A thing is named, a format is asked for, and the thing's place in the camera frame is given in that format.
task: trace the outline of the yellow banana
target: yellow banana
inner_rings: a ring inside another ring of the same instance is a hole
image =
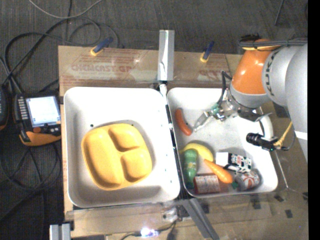
[[[197,151],[198,155],[203,157],[204,159],[209,160],[210,162],[214,161],[214,155],[211,153],[210,149],[204,145],[198,143],[189,143],[182,150],[179,151],[180,154],[185,152],[186,150],[194,149]]]

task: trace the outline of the green bottle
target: green bottle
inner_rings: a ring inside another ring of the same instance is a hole
[[[187,149],[185,152],[183,152],[183,156],[183,174],[185,186],[187,189],[194,189],[194,177],[197,174],[197,151],[195,149]]]

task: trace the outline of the blue and yellow clamp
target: blue and yellow clamp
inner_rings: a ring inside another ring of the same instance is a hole
[[[113,42],[113,38],[110,36],[108,38],[106,38],[105,40],[103,40],[102,42],[100,42],[97,46],[93,47],[90,50],[90,53],[93,56],[97,56],[99,53],[101,53],[103,51],[104,47],[107,47],[109,44],[111,44]]]
[[[214,46],[215,42],[211,41],[207,48],[204,49],[203,53],[201,54],[200,61],[206,63],[209,60],[209,55],[212,51],[212,47]]]

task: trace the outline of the dark floor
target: dark floor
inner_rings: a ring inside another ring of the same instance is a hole
[[[33,1],[63,18],[84,12],[98,0]],[[82,14],[87,19],[70,20],[47,15],[29,0],[0,2],[1,58],[14,69],[19,88],[27,93],[38,92],[58,79],[58,45],[94,46],[113,36],[111,47],[156,50],[159,30],[169,29],[175,31],[176,51],[202,52],[214,40],[213,53],[242,54],[237,42],[244,35],[259,34],[271,40],[308,37],[308,0],[284,0],[278,19],[282,0],[103,0]],[[50,36],[33,47],[41,33]],[[18,63],[30,49],[31,53]],[[6,76],[0,66],[1,82]],[[7,174],[14,172],[24,156],[15,175],[19,183],[6,180],[0,173],[0,239],[49,239],[49,225],[64,220],[62,177],[56,179],[59,166],[55,149],[49,145],[28,150],[12,121],[1,131],[0,141],[1,164]],[[54,145],[61,156],[61,144]],[[34,191],[39,177],[45,179],[54,166],[45,186]]]

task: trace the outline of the yellow plate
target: yellow plate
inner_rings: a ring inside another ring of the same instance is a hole
[[[118,190],[142,181],[152,171],[152,160],[141,133],[127,123],[89,131],[81,142],[93,182],[103,190]]]

